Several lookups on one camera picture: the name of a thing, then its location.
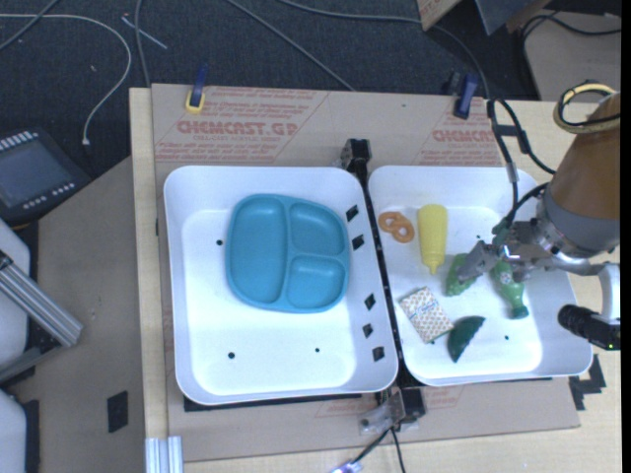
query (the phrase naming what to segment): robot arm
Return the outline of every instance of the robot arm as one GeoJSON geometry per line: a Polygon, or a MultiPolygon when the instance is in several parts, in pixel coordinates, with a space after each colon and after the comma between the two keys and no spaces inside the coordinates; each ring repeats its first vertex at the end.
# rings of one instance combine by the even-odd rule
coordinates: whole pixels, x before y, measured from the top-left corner
{"type": "Polygon", "coordinates": [[[604,349],[619,349],[620,268],[592,264],[590,258],[620,243],[620,93],[600,84],[572,88],[557,103],[554,120],[576,137],[552,180],[525,196],[537,198],[535,217],[513,221],[518,204],[493,229],[491,243],[481,240],[466,255],[457,278],[461,283],[475,278],[499,261],[511,265],[516,282],[541,269],[598,275],[602,312],[566,305],[559,322],[604,349]],[[585,92],[603,95],[598,108],[587,121],[566,121],[565,105],[585,92]]]}

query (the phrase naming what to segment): yellow bottle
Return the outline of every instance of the yellow bottle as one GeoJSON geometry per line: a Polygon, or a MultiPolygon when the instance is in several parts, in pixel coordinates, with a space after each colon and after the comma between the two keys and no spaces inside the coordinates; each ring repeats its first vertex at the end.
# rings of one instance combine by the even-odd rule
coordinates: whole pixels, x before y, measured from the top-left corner
{"type": "Polygon", "coordinates": [[[421,259],[434,275],[445,262],[447,209],[438,204],[425,205],[416,214],[416,221],[421,242],[421,259]]]}

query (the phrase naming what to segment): green object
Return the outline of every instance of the green object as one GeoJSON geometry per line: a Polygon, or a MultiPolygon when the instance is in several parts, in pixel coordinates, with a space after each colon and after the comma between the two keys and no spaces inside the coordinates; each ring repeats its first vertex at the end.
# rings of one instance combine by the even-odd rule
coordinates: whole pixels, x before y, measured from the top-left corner
{"type": "Polygon", "coordinates": [[[475,336],[475,333],[477,333],[477,330],[480,329],[485,320],[485,317],[472,315],[470,317],[460,319],[454,325],[454,329],[450,331],[450,337],[447,340],[447,349],[449,350],[450,357],[454,363],[457,363],[457,360],[460,359],[462,352],[464,352],[464,349],[466,349],[471,339],[475,336]]]}
{"type": "Polygon", "coordinates": [[[511,306],[511,317],[513,319],[528,317],[528,309],[523,301],[524,284],[515,282],[511,265],[506,261],[498,261],[491,270],[491,276],[498,286],[500,295],[511,306]]]}
{"type": "Polygon", "coordinates": [[[507,235],[511,232],[511,227],[509,225],[508,219],[504,218],[497,225],[493,227],[491,233],[495,235],[493,237],[494,245],[502,245],[507,235]]]}
{"type": "Polygon", "coordinates": [[[464,282],[459,282],[457,279],[457,269],[464,264],[464,258],[466,254],[457,254],[454,257],[450,271],[447,274],[447,282],[445,285],[445,294],[447,296],[458,296],[464,293],[471,285],[476,281],[477,277],[471,277],[464,282]]]}

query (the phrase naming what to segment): black bracket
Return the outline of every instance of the black bracket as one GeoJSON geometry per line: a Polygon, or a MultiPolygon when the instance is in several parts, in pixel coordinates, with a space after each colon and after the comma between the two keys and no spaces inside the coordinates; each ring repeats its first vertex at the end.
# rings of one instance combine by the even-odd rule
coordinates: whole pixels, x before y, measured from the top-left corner
{"type": "Polygon", "coordinates": [[[403,396],[403,407],[405,408],[405,417],[401,420],[401,424],[416,422],[427,412],[421,387],[407,386],[399,387],[399,389],[403,396]]]}
{"type": "Polygon", "coordinates": [[[107,432],[115,433],[129,424],[127,391],[123,390],[107,399],[107,432]]]}
{"type": "Polygon", "coordinates": [[[471,101],[477,90],[478,77],[473,73],[468,73],[462,79],[459,89],[459,97],[454,105],[454,116],[460,119],[469,118],[469,110],[471,109],[471,101]]]}
{"type": "Polygon", "coordinates": [[[39,401],[36,399],[22,405],[27,416],[27,458],[25,473],[39,471],[39,401]]]}
{"type": "Polygon", "coordinates": [[[518,128],[517,125],[498,123],[495,115],[494,102],[493,100],[489,100],[486,103],[486,114],[489,119],[491,119],[491,127],[493,128],[495,138],[499,140],[502,137],[517,137],[517,142],[520,145],[522,154],[529,154],[531,148],[526,131],[522,128],[518,128]]]}
{"type": "Polygon", "coordinates": [[[586,394],[601,394],[602,389],[606,387],[600,361],[596,354],[588,373],[590,377],[584,380],[580,380],[577,376],[570,376],[570,390],[577,410],[586,409],[583,403],[586,394]]]}

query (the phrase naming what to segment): black hole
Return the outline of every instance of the black hole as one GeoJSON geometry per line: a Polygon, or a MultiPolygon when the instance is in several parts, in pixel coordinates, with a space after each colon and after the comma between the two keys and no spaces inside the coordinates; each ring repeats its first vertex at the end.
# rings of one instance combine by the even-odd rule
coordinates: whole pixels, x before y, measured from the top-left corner
{"type": "Polygon", "coordinates": [[[375,295],[370,295],[364,300],[364,304],[366,304],[366,308],[370,310],[376,303],[375,295]]]}
{"type": "Polygon", "coordinates": [[[357,205],[353,205],[346,211],[346,221],[350,223],[357,214],[359,214],[359,209],[357,208],[357,205]]]}
{"type": "Polygon", "coordinates": [[[364,236],[363,235],[355,236],[353,238],[353,250],[357,250],[363,244],[364,244],[364,236]]]}
{"type": "Polygon", "coordinates": [[[386,352],[384,350],[384,347],[375,347],[373,349],[373,359],[375,361],[378,361],[379,359],[383,358],[386,355],[386,352]]]}

